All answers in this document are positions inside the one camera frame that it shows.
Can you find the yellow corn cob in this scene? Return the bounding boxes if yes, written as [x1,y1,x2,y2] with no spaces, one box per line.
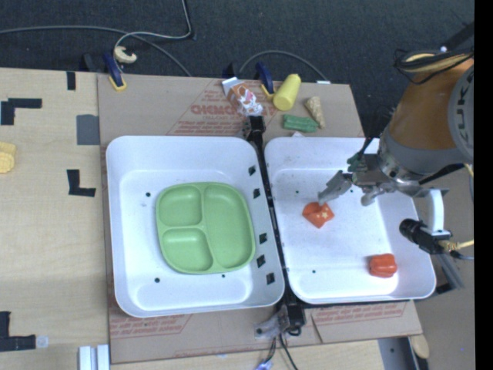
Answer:
[0,140,18,175]

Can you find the orange and white carton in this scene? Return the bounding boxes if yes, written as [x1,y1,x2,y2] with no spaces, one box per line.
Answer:
[221,76,264,119]

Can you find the thin black rod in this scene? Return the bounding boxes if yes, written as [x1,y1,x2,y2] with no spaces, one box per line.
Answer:
[252,139,297,308]

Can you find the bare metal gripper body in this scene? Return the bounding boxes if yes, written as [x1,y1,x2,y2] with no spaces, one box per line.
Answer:
[350,153,425,198]

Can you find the orange cube with yellow star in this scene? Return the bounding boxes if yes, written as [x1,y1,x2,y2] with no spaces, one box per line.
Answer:
[302,201,336,230]

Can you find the black block with thin wires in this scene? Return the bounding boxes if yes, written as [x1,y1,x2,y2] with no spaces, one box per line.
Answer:
[243,115,267,143]
[283,302,307,334]

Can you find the beige curved toy food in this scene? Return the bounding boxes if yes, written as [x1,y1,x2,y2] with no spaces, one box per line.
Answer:
[112,45,138,65]

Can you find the green divided plate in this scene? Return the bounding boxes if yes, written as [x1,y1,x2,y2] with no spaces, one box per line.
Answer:
[155,181,257,275]

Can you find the brown cardboard board, red print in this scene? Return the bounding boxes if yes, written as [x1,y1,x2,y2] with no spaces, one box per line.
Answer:
[96,73,424,365]

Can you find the black cylinder on white bracket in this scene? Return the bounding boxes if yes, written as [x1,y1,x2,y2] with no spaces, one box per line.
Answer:
[398,188,453,255]

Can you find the orange bell pepper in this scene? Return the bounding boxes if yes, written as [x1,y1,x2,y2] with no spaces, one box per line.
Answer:
[367,253,398,279]

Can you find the green beans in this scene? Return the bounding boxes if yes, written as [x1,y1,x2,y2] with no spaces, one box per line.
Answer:
[282,113,320,134]

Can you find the white plastic tray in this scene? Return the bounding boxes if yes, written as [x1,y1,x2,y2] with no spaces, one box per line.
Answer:
[106,135,287,318]
[263,136,438,305]

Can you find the beige oval toy food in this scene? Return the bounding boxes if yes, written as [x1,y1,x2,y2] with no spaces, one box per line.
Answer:
[409,335,431,360]

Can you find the beige ice cream cone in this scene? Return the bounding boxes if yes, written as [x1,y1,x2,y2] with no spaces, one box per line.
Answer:
[304,96,327,130]

